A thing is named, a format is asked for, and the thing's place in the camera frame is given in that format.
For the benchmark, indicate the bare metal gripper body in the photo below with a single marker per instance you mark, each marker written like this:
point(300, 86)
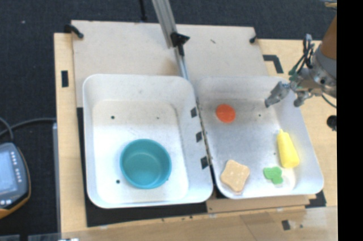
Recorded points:
point(317, 82)

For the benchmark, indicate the orange round toy food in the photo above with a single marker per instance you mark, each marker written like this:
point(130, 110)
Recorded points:
point(225, 113)

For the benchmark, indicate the teal bowl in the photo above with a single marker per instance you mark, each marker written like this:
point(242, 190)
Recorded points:
point(145, 163)

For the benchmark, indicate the tan toy bread slice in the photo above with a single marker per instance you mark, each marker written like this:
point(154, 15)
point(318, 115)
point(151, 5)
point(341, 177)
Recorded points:
point(234, 176)

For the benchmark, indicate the green toy broccoli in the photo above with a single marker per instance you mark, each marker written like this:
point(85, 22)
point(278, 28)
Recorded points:
point(273, 174)

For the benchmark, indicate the white plastic tray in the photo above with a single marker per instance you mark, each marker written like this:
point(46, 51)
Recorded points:
point(249, 137)
point(136, 92)

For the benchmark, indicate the black cylinder on white bracket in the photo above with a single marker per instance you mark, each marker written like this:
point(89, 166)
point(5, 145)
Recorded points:
point(332, 122)

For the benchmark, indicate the pale cardboard board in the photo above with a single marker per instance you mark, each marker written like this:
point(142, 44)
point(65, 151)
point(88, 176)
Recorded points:
point(127, 47)

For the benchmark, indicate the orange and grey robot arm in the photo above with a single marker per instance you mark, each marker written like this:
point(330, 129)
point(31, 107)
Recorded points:
point(330, 44)

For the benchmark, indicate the thin black and white rod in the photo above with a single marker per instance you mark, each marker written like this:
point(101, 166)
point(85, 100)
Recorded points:
point(204, 135)

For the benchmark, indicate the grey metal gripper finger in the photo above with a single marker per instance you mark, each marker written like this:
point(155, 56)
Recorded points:
point(276, 95)
point(301, 98)

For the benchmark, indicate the yellow toy bottle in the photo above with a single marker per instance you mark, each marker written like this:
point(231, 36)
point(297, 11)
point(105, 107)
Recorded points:
point(287, 152)

